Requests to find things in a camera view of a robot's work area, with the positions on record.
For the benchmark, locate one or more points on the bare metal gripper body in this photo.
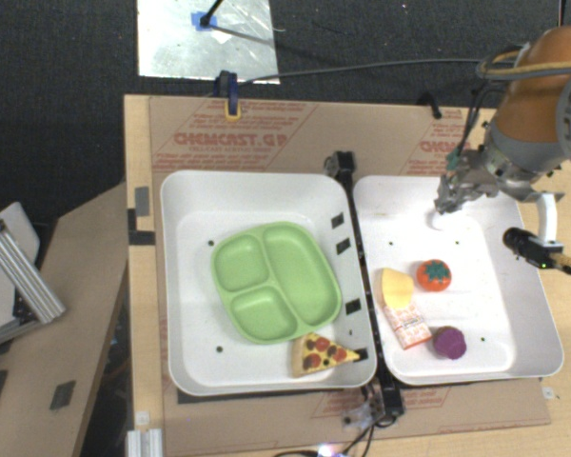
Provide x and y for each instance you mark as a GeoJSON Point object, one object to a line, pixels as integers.
{"type": "Point", "coordinates": [480, 174]}

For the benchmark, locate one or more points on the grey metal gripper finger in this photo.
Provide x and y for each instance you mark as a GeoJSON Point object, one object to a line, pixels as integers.
{"type": "Point", "coordinates": [462, 198]}
{"type": "Point", "coordinates": [442, 198]}

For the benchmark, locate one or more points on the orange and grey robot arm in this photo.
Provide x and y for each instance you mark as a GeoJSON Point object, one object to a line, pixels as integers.
{"type": "Point", "coordinates": [528, 107]}

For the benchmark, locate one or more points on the orange toy tomato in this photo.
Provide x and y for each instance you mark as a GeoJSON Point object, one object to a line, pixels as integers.
{"type": "Point", "coordinates": [434, 275]}

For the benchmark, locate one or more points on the yellow toy cheese wedge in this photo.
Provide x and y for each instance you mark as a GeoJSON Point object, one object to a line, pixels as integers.
{"type": "Point", "coordinates": [396, 286]}

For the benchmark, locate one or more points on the thin black rod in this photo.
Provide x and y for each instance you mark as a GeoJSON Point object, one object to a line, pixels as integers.
{"type": "Point", "coordinates": [365, 274]}

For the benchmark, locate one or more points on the white plastic tray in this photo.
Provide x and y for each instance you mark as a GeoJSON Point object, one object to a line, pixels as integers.
{"type": "Point", "coordinates": [195, 303]}
{"type": "Point", "coordinates": [504, 312]}

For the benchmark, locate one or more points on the orange and white carton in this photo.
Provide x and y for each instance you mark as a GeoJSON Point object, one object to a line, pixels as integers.
{"type": "Point", "coordinates": [409, 329]}

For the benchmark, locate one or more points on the purple toy grapes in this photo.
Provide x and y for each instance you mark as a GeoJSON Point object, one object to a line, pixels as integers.
{"type": "Point", "coordinates": [449, 343]}

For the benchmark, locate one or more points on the brown cardboard board red print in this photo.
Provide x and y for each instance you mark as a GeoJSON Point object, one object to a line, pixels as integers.
{"type": "Point", "coordinates": [276, 145]}

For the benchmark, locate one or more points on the green divided plate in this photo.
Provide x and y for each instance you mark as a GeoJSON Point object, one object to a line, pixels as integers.
{"type": "Point", "coordinates": [276, 279]}

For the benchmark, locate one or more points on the toy pizza slice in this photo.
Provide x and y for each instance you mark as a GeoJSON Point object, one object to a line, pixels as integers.
{"type": "Point", "coordinates": [314, 355]}

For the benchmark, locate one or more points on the black cylinder on white bracket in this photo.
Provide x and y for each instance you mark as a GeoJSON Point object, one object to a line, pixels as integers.
{"type": "Point", "coordinates": [528, 245]}

